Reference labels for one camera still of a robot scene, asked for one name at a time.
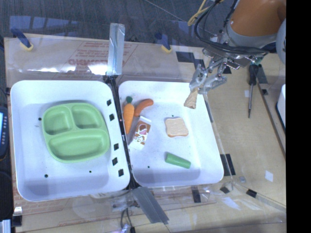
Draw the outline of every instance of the robotic arm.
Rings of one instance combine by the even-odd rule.
[[[220,3],[216,0],[195,23],[197,37],[207,46],[203,54],[210,59],[207,68],[198,65],[190,82],[190,90],[207,94],[227,80],[226,67],[239,69],[249,64],[258,65],[269,53],[264,47],[276,42],[276,50],[285,63],[286,0],[234,0],[224,28],[209,39],[198,33],[200,21]],[[208,76],[217,68],[217,73]]]

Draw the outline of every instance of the orange carrot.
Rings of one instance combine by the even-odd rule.
[[[144,108],[153,105],[153,103],[154,101],[152,99],[145,99],[142,102],[140,102],[140,104],[137,105],[135,108],[134,116],[138,117]]]
[[[128,134],[131,129],[133,117],[134,117],[134,105],[132,105],[132,98],[126,97],[127,104],[125,105],[123,109],[123,120],[124,120],[124,126],[125,126],[125,132]]]

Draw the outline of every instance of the screwdriver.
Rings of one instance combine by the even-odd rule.
[[[250,87],[250,95],[248,101],[248,118],[251,116],[251,109],[252,109],[252,96],[253,96],[253,87],[257,84],[256,77],[258,73],[258,66],[257,65],[250,65],[248,68],[249,71],[249,82],[248,84]]]

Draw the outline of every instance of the green plate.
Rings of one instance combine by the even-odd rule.
[[[100,111],[89,103],[67,103],[47,109],[42,128],[50,154],[61,162],[96,158],[110,147]]]

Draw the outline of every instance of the table surface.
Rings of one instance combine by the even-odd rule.
[[[51,59],[51,55],[66,52],[68,42],[73,45],[77,41],[107,44],[105,40],[62,36],[28,34],[27,37],[30,41],[39,40],[41,44],[48,42],[50,52],[46,46],[46,49],[42,49],[46,54],[41,55],[45,61]],[[27,57],[24,52],[16,55],[15,50],[22,52],[21,49],[16,49],[16,41],[18,39],[12,38],[4,41],[8,87],[20,80],[77,78],[66,77],[60,72],[51,74],[33,71],[43,62],[38,61],[38,58]],[[158,44],[126,42],[122,75],[118,77],[118,84],[126,80],[189,82],[195,64],[198,61],[207,63],[202,48],[172,46],[172,49],[167,54]],[[60,55],[64,59],[53,59],[56,69],[57,61],[59,66],[64,67],[63,61],[72,59],[64,52]],[[195,187],[151,189],[169,218],[168,225],[151,224],[142,210],[133,206],[133,198],[124,191],[46,202],[24,200],[16,188],[11,134],[14,206],[22,207],[23,210],[22,226],[16,227],[16,232],[112,232],[121,230],[121,225],[125,223],[132,223],[136,232],[144,233],[200,232],[203,229],[210,229],[210,232],[215,233],[221,229],[225,232],[237,229],[240,232],[285,232],[285,132],[275,109],[281,86],[285,83],[285,66],[276,54],[268,54],[261,64],[266,82],[259,83],[253,91],[250,118],[246,96],[249,90],[246,68],[230,70],[226,74],[227,83],[209,91],[207,95],[219,152],[227,163],[223,179],[216,184]],[[121,213],[127,205],[129,216]]]

